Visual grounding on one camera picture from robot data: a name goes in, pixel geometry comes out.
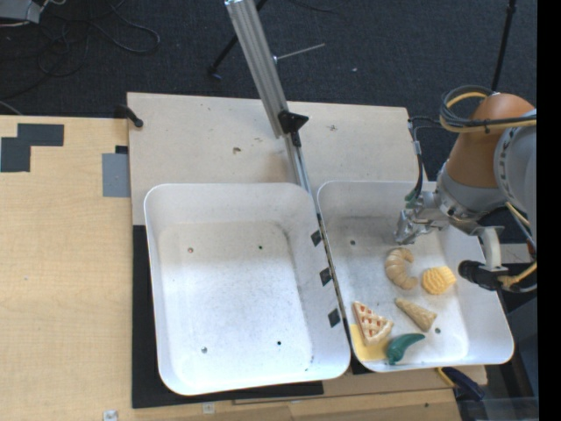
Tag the green pepper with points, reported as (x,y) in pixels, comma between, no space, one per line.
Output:
(401,347)

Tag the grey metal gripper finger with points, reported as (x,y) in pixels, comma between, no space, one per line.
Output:
(417,233)
(401,228)

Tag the beige croissant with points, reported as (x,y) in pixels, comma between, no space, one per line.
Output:
(396,270)

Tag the white plastic tray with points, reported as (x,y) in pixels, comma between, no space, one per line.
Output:
(372,226)
(236,292)

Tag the yellow cheese slice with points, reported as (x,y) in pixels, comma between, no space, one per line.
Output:
(360,349)

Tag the pale wood board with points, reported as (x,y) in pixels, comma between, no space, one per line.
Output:
(206,147)

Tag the yellow ridged toy food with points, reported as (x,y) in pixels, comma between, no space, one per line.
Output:
(438,280)

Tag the beige cone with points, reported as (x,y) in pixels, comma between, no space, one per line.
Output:
(418,314)

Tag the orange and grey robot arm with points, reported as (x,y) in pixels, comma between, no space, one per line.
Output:
(482,147)

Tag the lattice pie slice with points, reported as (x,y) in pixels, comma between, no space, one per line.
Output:
(370,325)

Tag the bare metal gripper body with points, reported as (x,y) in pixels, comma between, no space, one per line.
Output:
(431,211)

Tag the black cylinder on white bracket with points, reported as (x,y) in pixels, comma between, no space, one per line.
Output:
(480,274)

